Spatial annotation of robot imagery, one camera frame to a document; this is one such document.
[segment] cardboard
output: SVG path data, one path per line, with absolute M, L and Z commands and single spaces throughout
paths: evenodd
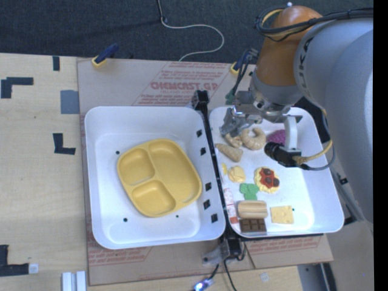
M 249 66 L 239 89 L 249 86 Z M 85 214 L 89 284 L 123 283 L 190 275 L 209 275 L 213 267 L 202 264 L 202 254 L 211 252 L 217 241 L 108 250 L 94 240 L 91 229 L 89 186 L 85 157 L 84 117 L 100 105 L 186 106 L 196 90 L 209 92 L 209 111 L 225 104 L 236 75 L 230 64 L 108 59 L 100 69 L 91 59 L 78 59 L 79 110 L 82 166 L 84 169 Z M 230 271 L 265 269 L 333 260 L 326 235 L 262 239 L 246 242 L 248 254 L 228 266 Z

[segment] wooden table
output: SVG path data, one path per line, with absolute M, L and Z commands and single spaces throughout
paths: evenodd
M 39 272 L 0 277 L 0 290 L 60 290 L 61 273 L 87 272 L 84 189 L 78 114 L 61 114 L 60 92 L 78 90 L 76 58 L 0 54 L 0 78 L 33 77 L 0 99 L 0 244 L 9 264 Z M 74 155 L 55 154 L 54 133 Z M 260 276 L 266 273 L 269 280 Z M 231 273 L 237 290 L 302 291 L 296 266 Z M 202 277 L 140 281 L 87 290 L 190 290 Z M 232 290 L 225 273 L 209 290 Z

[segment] yellow divided plate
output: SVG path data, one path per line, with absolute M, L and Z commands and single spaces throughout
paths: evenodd
M 147 141 L 124 152 L 117 172 L 132 203 L 150 217 L 183 208 L 202 192 L 201 178 L 191 160 L 169 139 Z

